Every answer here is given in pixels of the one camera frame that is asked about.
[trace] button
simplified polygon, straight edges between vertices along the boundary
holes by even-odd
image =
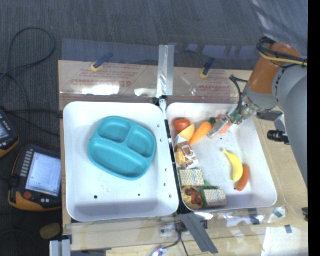
[[[26,200],[30,200],[32,198],[32,194],[30,191],[26,191],[23,193],[23,198]]]

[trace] yellow cable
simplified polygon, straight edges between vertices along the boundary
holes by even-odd
[[[308,62],[303,62],[303,61],[297,61],[297,60],[291,60],[291,59],[285,59],[285,58],[275,58],[275,57],[269,57],[262,52],[260,52],[260,55],[270,61],[275,61],[275,62],[286,62],[286,63],[293,63],[293,64],[298,64],[298,65],[303,65],[303,66],[308,66]]]

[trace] screen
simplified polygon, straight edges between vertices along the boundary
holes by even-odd
[[[57,197],[61,186],[61,160],[35,152],[26,189]]]
[[[8,137],[9,133],[7,133],[7,130],[4,128],[4,126],[0,123],[0,140]]]

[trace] yellow and blue clamp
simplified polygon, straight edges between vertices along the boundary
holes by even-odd
[[[209,70],[211,69],[212,64],[214,63],[215,59],[211,58],[203,67],[200,77],[206,79],[209,75]]]
[[[106,53],[101,58],[99,58],[96,62],[91,64],[91,70],[93,72],[97,72],[98,70],[102,69],[104,66],[104,63],[107,62],[112,57],[113,57],[113,54],[111,52]]]

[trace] white tray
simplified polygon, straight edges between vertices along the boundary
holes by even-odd
[[[173,122],[177,118],[187,118],[198,128],[210,117],[225,115],[232,111],[234,104],[206,103],[172,103],[167,108],[167,118],[172,140],[177,136]],[[218,134],[213,138],[205,136],[192,145],[199,160],[197,169],[202,169],[204,179],[211,185],[224,189],[227,206],[208,209],[208,211],[239,210],[250,208],[271,207],[277,201],[270,169],[268,167],[259,136],[252,118],[241,125],[233,125],[227,133]],[[232,165],[222,152],[226,149],[235,153],[242,164],[250,169],[249,182],[242,191],[235,190],[232,180]]]
[[[115,177],[95,166],[88,144],[108,116],[128,118],[153,132],[156,153],[137,180]],[[63,112],[66,208],[76,221],[102,221],[168,216],[179,197],[163,113],[148,103],[72,102]]]

